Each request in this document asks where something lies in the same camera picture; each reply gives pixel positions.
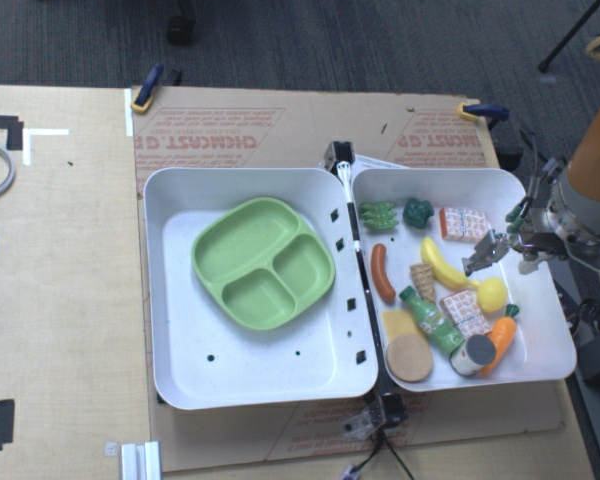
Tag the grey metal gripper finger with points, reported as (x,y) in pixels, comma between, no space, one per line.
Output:
(476,264)
(492,243)

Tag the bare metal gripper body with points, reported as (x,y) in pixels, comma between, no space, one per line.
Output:
(545,245)

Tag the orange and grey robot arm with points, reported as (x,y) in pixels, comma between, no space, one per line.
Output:
(587,168)

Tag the orange and white carton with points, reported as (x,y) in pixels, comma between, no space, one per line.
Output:
(462,310)
(462,224)

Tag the yellow lemon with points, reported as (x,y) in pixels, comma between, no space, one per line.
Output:
(493,295)

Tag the yellow banana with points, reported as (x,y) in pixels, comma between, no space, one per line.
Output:
(440,265)

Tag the tan waffle cone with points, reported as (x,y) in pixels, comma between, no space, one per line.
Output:
(422,278)

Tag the green plastic bottle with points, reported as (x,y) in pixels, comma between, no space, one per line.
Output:
(432,323)

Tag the orange carrot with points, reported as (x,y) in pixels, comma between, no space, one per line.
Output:
(502,335)

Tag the green broccoli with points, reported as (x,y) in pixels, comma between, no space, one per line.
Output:
(418,213)

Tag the white plastic tray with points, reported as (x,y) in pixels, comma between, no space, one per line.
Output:
(540,328)
(190,348)

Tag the small can grey lid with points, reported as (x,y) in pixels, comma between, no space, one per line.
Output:
(475,354)

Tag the orange sausage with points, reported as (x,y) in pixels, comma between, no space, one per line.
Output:
(381,273)

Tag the yellow cheese slice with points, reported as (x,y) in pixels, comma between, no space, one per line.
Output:
(397,323)

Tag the green pea pods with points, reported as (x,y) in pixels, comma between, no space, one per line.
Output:
(378,215)

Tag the tan round biscuit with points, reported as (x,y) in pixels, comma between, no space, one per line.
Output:
(409,359)

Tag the thin black and white rod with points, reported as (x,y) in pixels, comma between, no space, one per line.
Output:
(360,253)

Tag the white paper sheet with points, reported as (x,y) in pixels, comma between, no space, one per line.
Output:
(375,162)

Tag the black stand leg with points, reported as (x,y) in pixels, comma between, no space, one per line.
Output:
(575,28)

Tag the green divided plate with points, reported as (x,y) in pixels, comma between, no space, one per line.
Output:
(250,248)

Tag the brown cardboard board red print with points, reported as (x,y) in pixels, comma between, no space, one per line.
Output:
(290,128)

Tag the black chair base with castors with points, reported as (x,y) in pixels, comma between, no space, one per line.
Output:
(181,30)

